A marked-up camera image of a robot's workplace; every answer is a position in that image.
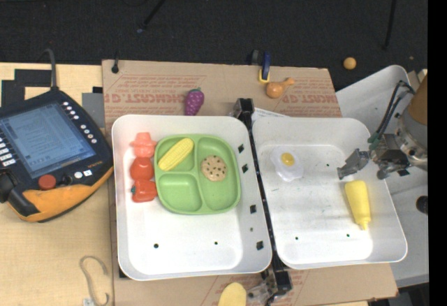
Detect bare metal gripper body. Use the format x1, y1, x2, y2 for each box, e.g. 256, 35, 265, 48
369, 133, 429, 173

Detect yellow mustard bottle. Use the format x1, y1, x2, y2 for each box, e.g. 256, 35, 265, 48
344, 179, 372, 231

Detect white fried egg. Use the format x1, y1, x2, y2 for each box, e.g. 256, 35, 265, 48
269, 147, 305, 183

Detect white plastic tray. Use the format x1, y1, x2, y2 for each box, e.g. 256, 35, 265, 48
251, 116, 409, 271
111, 113, 274, 282

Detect thin black and white rod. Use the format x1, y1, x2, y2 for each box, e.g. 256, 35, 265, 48
241, 111, 289, 276

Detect white printed paper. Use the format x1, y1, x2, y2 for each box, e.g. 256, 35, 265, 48
252, 106, 291, 121

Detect brown chicken drumstick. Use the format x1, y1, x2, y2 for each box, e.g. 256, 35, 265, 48
265, 76, 295, 100

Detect brown chocolate chip biscuit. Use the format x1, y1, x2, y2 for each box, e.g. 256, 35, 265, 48
200, 154, 228, 182

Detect brown cardboard board red print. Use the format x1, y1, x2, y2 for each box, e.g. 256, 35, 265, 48
101, 59, 400, 306

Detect purple grapes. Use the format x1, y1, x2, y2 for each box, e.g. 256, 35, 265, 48
184, 87, 205, 117

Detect green divided plate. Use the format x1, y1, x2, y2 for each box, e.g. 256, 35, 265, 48
153, 133, 242, 216

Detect yellow corn cob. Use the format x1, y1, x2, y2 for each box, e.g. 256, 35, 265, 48
157, 137, 195, 172

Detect yellow potato crisp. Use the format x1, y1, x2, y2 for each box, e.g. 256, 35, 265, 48
217, 281, 248, 306

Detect pink and orange toy figure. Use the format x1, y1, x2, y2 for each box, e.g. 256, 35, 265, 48
129, 131, 157, 182

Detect red bell pepper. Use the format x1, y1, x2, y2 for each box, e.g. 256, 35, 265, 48
131, 178, 159, 204

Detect black cylinder on white bracket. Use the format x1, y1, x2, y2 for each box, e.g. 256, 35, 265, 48
415, 195, 429, 216

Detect black block with thin wires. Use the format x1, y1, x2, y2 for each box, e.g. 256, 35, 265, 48
257, 268, 294, 306
232, 97, 255, 121

